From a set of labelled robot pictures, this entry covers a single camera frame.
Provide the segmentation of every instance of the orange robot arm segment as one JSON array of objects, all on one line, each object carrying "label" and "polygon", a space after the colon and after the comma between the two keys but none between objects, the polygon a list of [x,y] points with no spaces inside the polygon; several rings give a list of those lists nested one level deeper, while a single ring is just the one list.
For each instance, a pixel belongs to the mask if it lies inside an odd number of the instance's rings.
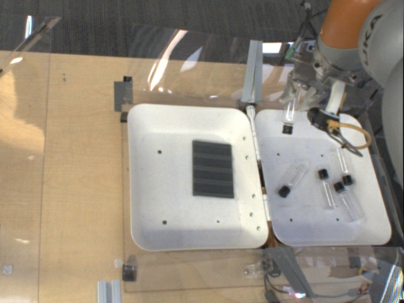
[{"label": "orange robot arm segment", "polygon": [[321,40],[333,48],[356,49],[365,19],[381,1],[332,0],[320,32]]}]

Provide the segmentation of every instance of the wooden table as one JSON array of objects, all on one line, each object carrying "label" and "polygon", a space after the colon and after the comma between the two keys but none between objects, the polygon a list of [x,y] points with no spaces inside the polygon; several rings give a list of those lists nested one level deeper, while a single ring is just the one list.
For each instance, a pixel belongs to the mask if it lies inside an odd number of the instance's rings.
[{"label": "wooden table", "polygon": [[[114,81],[130,75],[135,86],[148,88],[154,60],[51,54],[47,77],[38,71],[47,57],[28,53],[0,79],[0,196],[11,203],[0,219],[19,239],[7,242],[1,226],[3,259],[15,273],[9,283],[2,276],[0,288],[16,302],[96,302],[97,282],[121,279],[124,259],[122,126],[114,112]],[[171,65],[165,88],[209,86],[207,94],[241,95],[245,65],[201,63],[181,79],[175,71],[182,62]],[[267,77],[268,95],[282,90],[281,73],[275,69]],[[21,215],[18,199],[27,204],[29,195],[33,209]],[[31,237],[30,250],[21,251],[23,234]],[[125,293],[122,286],[123,302],[264,302],[263,294],[263,287]]]}]

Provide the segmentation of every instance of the vial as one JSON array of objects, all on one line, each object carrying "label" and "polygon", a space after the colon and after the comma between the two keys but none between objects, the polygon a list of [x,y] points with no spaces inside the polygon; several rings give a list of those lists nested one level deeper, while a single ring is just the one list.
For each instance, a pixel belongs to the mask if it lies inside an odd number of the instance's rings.
[{"label": "vial", "polygon": [[318,171],[318,177],[321,180],[323,196],[326,209],[335,209],[337,207],[335,203],[334,194],[330,186],[330,177],[326,169],[321,169]]},{"label": "vial", "polygon": [[348,169],[347,165],[347,155],[346,151],[344,148],[337,148],[336,149],[338,153],[338,159],[340,161],[340,167],[342,171],[342,183],[345,186],[352,185],[354,183],[354,180],[352,179],[352,175]]},{"label": "vial", "polygon": [[284,134],[293,133],[293,125],[296,121],[296,111],[299,104],[300,90],[296,92],[295,96],[285,104],[283,108],[283,131]]},{"label": "vial", "polygon": [[351,193],[342,182],[334,184],[334,189],[337,194],[337,198],[342,202],[342,207],[345,210],[345,215],[349,222],[359,220],[364,217],[364,212],[360,206],[356,196]]},{"label": "vial", "polygon": [[282,185],[278,189],[278,194],[286,198],[292,188],[302,179],[308,168],[309,166],[305,162],[298,162],[289,166],[281,179]]}]

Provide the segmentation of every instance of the yellow cable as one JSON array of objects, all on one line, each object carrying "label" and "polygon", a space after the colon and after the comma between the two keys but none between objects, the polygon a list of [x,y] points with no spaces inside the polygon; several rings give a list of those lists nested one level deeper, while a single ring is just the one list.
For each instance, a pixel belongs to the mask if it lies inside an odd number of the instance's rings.
[{"label": "yellow cable", "polygon": [[358,126],[354,126],[353,124],[343,124],[343,123],[340,123],[338,121],[331,120],[331,119],[327,120],[327,124],[328,124],[328,129],[331,132],[333,132],[334,130],[339,129],[339,128],[350,128],[350,129],[354,129],[354,130],[359,131],[360,133],[364,134],[366,144],[364,144],[362,146],[355,147],[358,150],[367,148],[372,144],[372,136],[365,129],[362,129],[362,128],[358,127]]}]

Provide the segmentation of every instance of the white tray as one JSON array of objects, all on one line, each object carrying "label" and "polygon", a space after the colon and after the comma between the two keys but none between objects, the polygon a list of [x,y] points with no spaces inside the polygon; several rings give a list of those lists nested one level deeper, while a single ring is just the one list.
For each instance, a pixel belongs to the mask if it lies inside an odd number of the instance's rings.
[{"label": "white tray", "polygon": [[[141,104],[129,112],[128,131],[137,245],[169,251],[265,243],[268,224],[251,127],[241,111]],[[193,140],[232,145],[234,199],[193,196]]]},{"label": "white tray", "polygon": [[[341,122],[360,124],[341,115]],[[391,226],[377,183],[369,150],[360,158],[349,152],[355,184],[349,189],[359,199],[365,218],[347,222],[342,209],[325,210],[322,185],[317,170],[329,168],[333,183],[341,180],[336,147],[324,132],[310,125],[306,112],[297,113],[292,135],[282,134],[282,111],[262,110],[256,116],[256,130],[263,163],[270,214],[276,236],[289,246],[381,245],[390,240]],[[353,145],[365,143],[363,135],[342,129]],[[310,169],[295,189],[281,198],[278,188],[282,175],[296,160],[308,160]]]}]

